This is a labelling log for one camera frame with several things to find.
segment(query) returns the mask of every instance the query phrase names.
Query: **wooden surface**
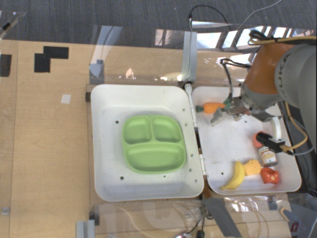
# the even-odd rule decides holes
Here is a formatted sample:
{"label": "wooden surface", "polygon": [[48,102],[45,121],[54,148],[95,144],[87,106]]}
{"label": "wooden surface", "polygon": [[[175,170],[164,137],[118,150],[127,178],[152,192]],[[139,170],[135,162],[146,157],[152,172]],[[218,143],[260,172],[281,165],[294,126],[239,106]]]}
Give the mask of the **wooden surface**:
{"label": "wooden surface", "polygon": [[[0,55],[12,55],[10,76],[0,78],[0,208],[2,208],[11,205],[18,42],[0,40],[0,47]],[[9,215],[0,215],[0,237],[9,235],[9,221]]]}
{"label": "wooden surface", "polygon": [[[52,59],[50,73],[34,73],[34,53],[43,53],[44,45],[69,47],[69,59]],[[185,209],[192,207],[190,200],[163,200],[153,208],[153,202],[113,205],[96,197],[93,177],[89,176],[92,156],[89,158],[88,153],[92,146],[88,140],[90,109],[85,101],[88,68],[95,46],[19,42],[18,50],[16,117],[15,128],[11,128],[15,133],[12,193],[11,199],[7,198],[11,215],[1,216],[0,237],[74,238],[76,221],[86,221],[95,204],[100,204],[101,225],[104,225],[96,228],[98,238],[107,237],[106,233],[111,232],[116,232],[117,238],[173,237],[189,230],[195,224],[194,220],[184,220]],[[125,76],[130,68],[129,58],[140,58],[141,54],[144,54],[143,49],[113,48],[109,51],[106,70]],[[147,50],[142,57],[146,59],[157,54],[159,57],[153,59],[157,64],[138,63],[138,59],[133,58],[135,72],[150,66],[151,77],[157,75],[160,59],[172,58],[168,51],[154,49]],[[175,51],[175,55],[180,62],[179,51]],[[120,59],[124,59],[121,67],[117,65]],[[71,95],[70,104],[61,103],[63,94]],[[5,99],[1,99],[0,104],[9,105]],[[6,192],[1,190],[0,198],[7,195]],[[175,212],[179,222],[173,218]],[[262,214],[265,219],[260,222],[252,212],[233,214],[243,237],[267,237],[267,228],[269,237],[290,237],[287,223],[277,211],[263,209]],[[148,221],[151,216],[155,217],[153,225]],[[206,222],[205,231],[206,238],[222,237],[215,221]]]}

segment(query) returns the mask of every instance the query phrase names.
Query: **green divided plate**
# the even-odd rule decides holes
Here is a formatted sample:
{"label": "green divided plate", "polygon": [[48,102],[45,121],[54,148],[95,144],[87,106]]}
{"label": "green divided plate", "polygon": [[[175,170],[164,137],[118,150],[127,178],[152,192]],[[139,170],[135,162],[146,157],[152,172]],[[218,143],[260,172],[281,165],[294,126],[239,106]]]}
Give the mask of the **green divided plate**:
{"label": "green divided plate", "polygon": [[135,116],[122,130],[127,165],[142,174],[173,172],[186,162],[186,147],[179,124],[158,115]]}

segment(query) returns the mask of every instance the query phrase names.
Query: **banana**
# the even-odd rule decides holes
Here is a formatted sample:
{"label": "banana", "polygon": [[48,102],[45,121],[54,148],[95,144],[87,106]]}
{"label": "banana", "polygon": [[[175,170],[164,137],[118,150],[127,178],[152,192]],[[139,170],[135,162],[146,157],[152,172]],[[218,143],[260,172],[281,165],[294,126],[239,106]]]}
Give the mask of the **banana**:
{"label": "banana", "polygon": [[221,190],[236,189],[243,182],[244,175],[245,175],[244,166],[240,161],[237,161],[234,166],[233,178],[226,186],[221,187]]}

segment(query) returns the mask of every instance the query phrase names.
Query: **white tray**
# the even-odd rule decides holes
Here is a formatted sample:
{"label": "white tray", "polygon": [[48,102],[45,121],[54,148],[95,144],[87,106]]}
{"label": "white tray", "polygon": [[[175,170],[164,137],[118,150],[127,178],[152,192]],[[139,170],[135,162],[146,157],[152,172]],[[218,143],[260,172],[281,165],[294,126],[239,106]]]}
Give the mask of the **white tray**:
{"label": "white tray", "polygon": [[[111,202],[195,197],[204,188],[188,96],[173,86],[99,85],[91,93],[95,188]],[[136,115],[166,115],[181,126],[187,160],[172,173],[145,175],[125,163],[124,122]]]}
{"label": "white tray", "polygon": [[[234,96],[239,96],[240,88],[234,88]],[[194,105],[206,102],[222,103],[228,96],[226,87],[198,87],[193,91]],[[267,110],[272,115],[280,115],[277,105]],[[258,150],[252,142],[253,135],[260,130],[272,134],[270,123],[262,123],[254,117],[244,115],[234,121],[226,117],[223,121],[211,126],[213,115],[197,113],[197,123],[205,167],[210,187],[221,195],[260,194],[271,192],[296,191],[301,185],[301,176],[295,157],[285,153],[277,154],[278,165],[272,167],[280,175],[279,184],[264,184],[261,175],[245,177],[243,183],[235,190],[220,190],[233,176],[234,163],[243,164],[249,159],[260,161]],[[283,120],[281,121],[282,137],[290,145]]]}

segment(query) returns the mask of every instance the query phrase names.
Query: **wooden table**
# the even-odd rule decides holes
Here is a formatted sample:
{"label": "wooden table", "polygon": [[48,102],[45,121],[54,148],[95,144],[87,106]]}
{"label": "wooden table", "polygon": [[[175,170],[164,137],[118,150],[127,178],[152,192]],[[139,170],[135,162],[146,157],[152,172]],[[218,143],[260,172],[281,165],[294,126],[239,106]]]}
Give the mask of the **wooden table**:
{"label": "wooden table", "polygon": [[[15,124],[6,125],[6,129],[14,134],[14,144],[8,149],[13,155],[2,158],[0,164],[1,179],[7,180],[7,188],[12,181],[11,194],[2,188],[0,191],[0,197],[6,197],[2,202],[11,206],[10,215],[0,216],[0,237],[73,238],[76,221],[86,221],[94,203],[91,197],[94,185],[89,179],[85,94],[89,84],[88,68],[96,46],[3,42],[1,51],[12,54],[12,68],[17,62],[18,71],[13,69],[11,76],[1,78],[0,82],[1,93],[5,93],[1,96],[0,106],[16,105]],[[43,53],[43,46],[69,47],[69,59],[52,59],[50,73],[35,73],[34,54]],[[208,71],[209,75],[203,59],[210,55],[199,55],[201,71]],[[149,56],[153,57],[153,63],[149,62]],[[175,72],[174,68],[180,71],[181,57],[179,50],[115,47],[110,50],[105,65],[107,74],[114,78],[133,68],[135,75],[150,79],[161,72]],[[163,69],[160,67],[158,73],[162,59],[168,63]],[[121,66],[118,66],[118,60],[122,60]],[[220,70],[213,72],[217,80],[225,78]],[[7,81],[5,89],[1,88],[4,80]],[[13,102],[15,86],[16,104]],[[61,103],[65,94],[71,95],[69,104]],[[4,167],[9,167],[12,162],[11,180],[10,168],[6,171]],[[281,197],[287,204],[287,197]],[[195,224],[194,219],[186,219],[184,209],[191,209],[196,200],[111,204],[96,199],[95,202],[102,203],[101,208],[105,210],[101,213],[101,222],[106,226],[96,228],[98,238],[113,232],[118,238],[173,237]],[[243,237],[257,237],[258,234],[260,237],[290,237],[287,222],[279,212],[263,209],[261,214],[265,220],[260,222],[253,212],[232,214]],[[149,219],[158,220],[158,223],[153,225]],[[214,220],[206,221],[205,231],[207,238],[222,237]]]}

